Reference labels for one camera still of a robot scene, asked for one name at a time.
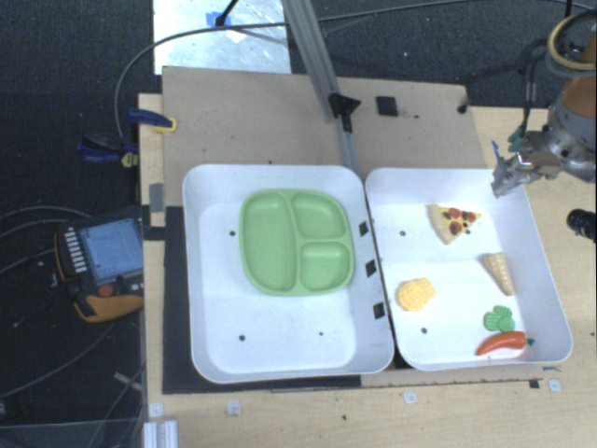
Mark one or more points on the white plastic tray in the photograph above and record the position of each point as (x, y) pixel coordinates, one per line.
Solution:
(457, 269)
(280, 334)

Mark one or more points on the beige waffle cone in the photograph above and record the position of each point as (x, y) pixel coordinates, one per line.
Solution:
(500, 271)

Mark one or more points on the yellow corn piece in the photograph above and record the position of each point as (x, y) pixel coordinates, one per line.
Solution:
(416, 295)

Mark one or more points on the pizza slice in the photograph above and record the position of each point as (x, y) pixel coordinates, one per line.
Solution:
(450, 224)

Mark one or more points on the brown cardboard board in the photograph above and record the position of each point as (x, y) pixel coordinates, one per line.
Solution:
(261, 119)

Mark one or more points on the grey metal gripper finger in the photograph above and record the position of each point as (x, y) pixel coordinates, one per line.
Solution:
(518, 175)
(500, 182)

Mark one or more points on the green divided plate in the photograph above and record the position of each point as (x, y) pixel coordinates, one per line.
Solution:
(270, 241)

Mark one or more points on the black cylinder on white bracket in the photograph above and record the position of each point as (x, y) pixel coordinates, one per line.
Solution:
(583, 223)

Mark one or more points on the thin black rod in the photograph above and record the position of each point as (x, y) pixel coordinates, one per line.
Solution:
(380, 273)

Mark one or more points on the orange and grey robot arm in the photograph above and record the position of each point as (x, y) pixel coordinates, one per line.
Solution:
(580, 96)

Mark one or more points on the green broccoli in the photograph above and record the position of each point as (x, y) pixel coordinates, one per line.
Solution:
(498, 319)

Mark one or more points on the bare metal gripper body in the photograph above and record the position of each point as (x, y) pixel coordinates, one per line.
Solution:
(562, 157)

